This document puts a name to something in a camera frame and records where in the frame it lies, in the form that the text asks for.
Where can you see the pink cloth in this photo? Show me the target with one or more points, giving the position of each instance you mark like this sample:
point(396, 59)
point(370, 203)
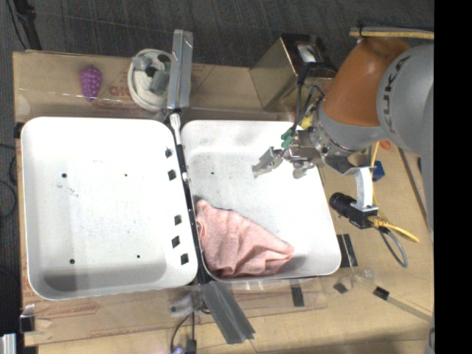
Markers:
point(239, 242)

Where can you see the shiny brown box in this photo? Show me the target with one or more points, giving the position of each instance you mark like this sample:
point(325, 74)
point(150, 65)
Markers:
point(284, 79)

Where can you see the black cylinder on white bracket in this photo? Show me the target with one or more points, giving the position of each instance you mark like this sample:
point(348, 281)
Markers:
point(363, 194)

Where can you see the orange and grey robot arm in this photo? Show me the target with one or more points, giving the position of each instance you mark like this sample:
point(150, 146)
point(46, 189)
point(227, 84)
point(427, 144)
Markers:
point(368, 87)

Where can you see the brown cardboard board red print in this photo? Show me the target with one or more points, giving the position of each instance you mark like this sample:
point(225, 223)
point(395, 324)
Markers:
point(55, 79)

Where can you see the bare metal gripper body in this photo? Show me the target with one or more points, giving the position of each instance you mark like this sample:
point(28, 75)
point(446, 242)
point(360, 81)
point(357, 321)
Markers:
point(308, 149)

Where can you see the purple grapes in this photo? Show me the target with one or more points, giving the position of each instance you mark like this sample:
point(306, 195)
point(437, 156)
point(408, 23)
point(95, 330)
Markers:
point(91, 81)

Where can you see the white plastic tray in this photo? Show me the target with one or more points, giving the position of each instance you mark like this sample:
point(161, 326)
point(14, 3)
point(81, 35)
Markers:
point(258, 190)
point(103, 212)

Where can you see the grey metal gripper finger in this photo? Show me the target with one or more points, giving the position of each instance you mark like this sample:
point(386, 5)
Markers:
point(267, 160)
point(303, 167)

